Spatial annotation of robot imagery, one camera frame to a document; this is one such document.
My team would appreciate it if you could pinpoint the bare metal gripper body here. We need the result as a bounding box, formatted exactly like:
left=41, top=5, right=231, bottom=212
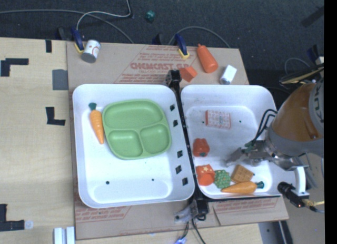
left=250, top=140, right=296, bottom=171

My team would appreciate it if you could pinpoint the brown waffle biscuit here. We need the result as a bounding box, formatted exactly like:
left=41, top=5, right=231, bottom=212
left=230, top=164, right=255, bottom=184

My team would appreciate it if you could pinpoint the green broccoli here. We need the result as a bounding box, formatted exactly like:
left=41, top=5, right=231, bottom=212
left=213, top=169, right=232, bottom=189

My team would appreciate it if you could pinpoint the orange carrot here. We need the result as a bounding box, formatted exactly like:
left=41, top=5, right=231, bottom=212
left=220, top=180, right=265, bottom=196
left=88, top=102, right=106, bottom=145

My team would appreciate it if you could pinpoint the red bell pepper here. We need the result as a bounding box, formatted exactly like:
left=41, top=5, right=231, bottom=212
left=192, top=138, right=211, bottom=158

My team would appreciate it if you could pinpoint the orange carton with yellow star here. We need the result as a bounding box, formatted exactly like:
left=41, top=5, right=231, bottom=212
left=195, top=164, right=216, bottom=187

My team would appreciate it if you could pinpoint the pink and white packet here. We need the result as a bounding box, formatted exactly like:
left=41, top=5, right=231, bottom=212
left=204, top=109, right=232, bottom=130

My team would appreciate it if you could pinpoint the thin black rod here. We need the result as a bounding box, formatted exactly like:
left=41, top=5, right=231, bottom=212
left=172, top=79, right=202, bottom=204

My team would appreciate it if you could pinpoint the white plastic tray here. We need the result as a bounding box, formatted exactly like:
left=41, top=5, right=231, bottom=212
left=72, top=83, right=196, bottom=209
left=180, top=84, right=296, bottom=200

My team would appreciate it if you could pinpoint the orange block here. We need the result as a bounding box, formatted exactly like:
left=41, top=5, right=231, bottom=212
left=179, top=65, right=198, bottom=83

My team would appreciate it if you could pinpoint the orange bottle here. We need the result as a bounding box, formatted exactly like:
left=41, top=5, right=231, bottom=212
left=196, top=43, right=220, bottom=74

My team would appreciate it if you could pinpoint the green divided plate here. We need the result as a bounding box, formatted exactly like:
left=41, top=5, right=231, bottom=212
left=101, top=99, right=173, bottom=161

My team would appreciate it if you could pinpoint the brown cardboard board, red print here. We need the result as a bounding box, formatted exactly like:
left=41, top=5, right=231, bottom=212
left=65, top=41, right=290, bottom=241

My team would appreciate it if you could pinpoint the white can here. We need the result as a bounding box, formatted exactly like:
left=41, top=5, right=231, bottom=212
left=81, top=39, right=102, bottom=64

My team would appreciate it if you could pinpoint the black cylinder on white bracket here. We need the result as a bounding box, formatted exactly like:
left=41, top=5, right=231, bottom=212
left=277, top=165, right=311, bottom=208

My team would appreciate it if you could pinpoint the black block with thin wires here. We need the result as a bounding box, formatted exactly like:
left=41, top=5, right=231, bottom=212
left=194, top=197, right=211, bottom=221
left=164, top=69, right=183, bottom=89

